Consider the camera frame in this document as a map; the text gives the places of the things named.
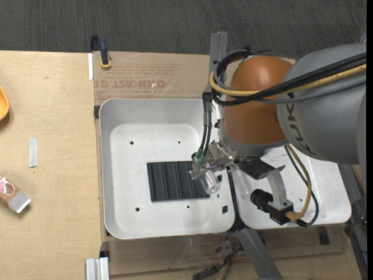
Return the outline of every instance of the orange bowl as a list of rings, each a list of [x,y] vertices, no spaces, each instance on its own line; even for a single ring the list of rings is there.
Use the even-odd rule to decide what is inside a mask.
[[[2,121],[9,111],[9,100],[0,85],[0,121]]]

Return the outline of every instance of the white tray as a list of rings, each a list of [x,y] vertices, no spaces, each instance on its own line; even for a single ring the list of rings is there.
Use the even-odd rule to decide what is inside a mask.
[[[214,121],[218,111],[213,112]],[[200,145],[203,131],[203,105],[199,99],[112,99],[100,108],[101,154],[103,165],[104,219],[107,230],[118,239],[197,235],[228,231],[235,219],[227,174],[217,194],[204,199],[151,202],[146,163],[191,160]],[[212,140],[218,140],[213,128]],[[319,202],[316,225],[345,223],[351,205],[337,164],[307,157],[297,152],[308,169],[312,189]],[[262,158],[279,167],[287,198],[294,210],[303,207],[307,187],[293,168],[283,148]],[[257,188],[271,192],[266,179],[243,180],[249,193]],[[283,226],[256,208],[235,180],[240,218],[253,229]],[[223,213],[222,207],[228,206]],[[304,220],[315,212],[311,200]]]
[[[202,131],[199,99],[112,99],[103,103],[104,219],[114,237],[220,233],[232,227],[235,216],[225,173],[219,193],[210,198],[150,200],[146,163],[191,160]]]

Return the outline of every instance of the green connector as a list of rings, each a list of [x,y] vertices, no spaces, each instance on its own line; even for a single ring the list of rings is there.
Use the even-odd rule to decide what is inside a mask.
[[[200,156],[198,158],[198,164],[203,165],[205,163],[206,156]]]
[[[203,153],[203,149],[202,149],[202,148],[199,148],[199,149],[197,150],[197,152],[196,152],[195,157],[196,157],[197,159],[199,159],[199,157],[202,156],[202,153]]]

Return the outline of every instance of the ribbed black pad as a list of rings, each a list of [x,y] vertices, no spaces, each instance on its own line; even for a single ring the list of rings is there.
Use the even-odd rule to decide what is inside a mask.
[[[158,162],[147,164],[152,201],[209,198],[199,180],[192,180],[192,162]]]

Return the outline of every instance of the yellow cable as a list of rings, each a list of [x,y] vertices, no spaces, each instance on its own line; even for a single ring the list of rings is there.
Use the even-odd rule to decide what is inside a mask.
[[[282,92],[282,93],[298,92],[298,91],[305,90],[305,89],[311,89],[311,88],[319,87],[319,86],[326,85],[326,84],[329,84],[329,83],[332,83],[332,82],[335,82],[335,81],[338,81],[338,80],[341,80],[341,79],[344,79],[344,78],[348,78],[350,76],[359,74],[359,73],[361,73],[363,71],[366,71],[366,70],[367,70],[367,65],[363,64],[363,65],[360,65],[358,67],[348,69],[348,70],[343,71],[343,72],[336,73],[335,75],[328,76],[328,77],[322,78],[320,80],[313,81],[309,84],[295,87],[294,89],[290,89],[290,90]],[[252,94],[260,92],[260,91],[254,91],[254,90],[252,90],[252,91],[239,91],[239,90],[228,90],[228,89],[225,89],[225,88],[221,88],[218,84],[215,83],[213,72],[211,72],[211,74],[210,74],[209,82],[210,82],[211,87],[213,89],[215,89],[217,92],[220,92],[224,95],[229,95],[229,96],[250,96]]]
[[[291,152],[291,154],[293,155],[294,159],[297,161],[297,163],[299,164],[299,166],[302,168],[303,173],[305,175],[305,178],[307,179],[307,188],[308,188],[307,197],[305,199],[303,209],[300,212],[290,211],[290,212],[287,212],[285,214],[285,216],[291,222],[295,222],[296,220],[299,220],[299,219],[301,219],[304,216],[304,213],[305,213],[305,211],[308,208],[309,201],[311,200],[311,194],[312,194],[311,178],[309,177],[307,169],[304,167],[302,161],[300,160],[300,158],[298,157],[298,155],[295,153],[294,149],[290,145],[287,145],[287,148],[289,149],[289,151]]]

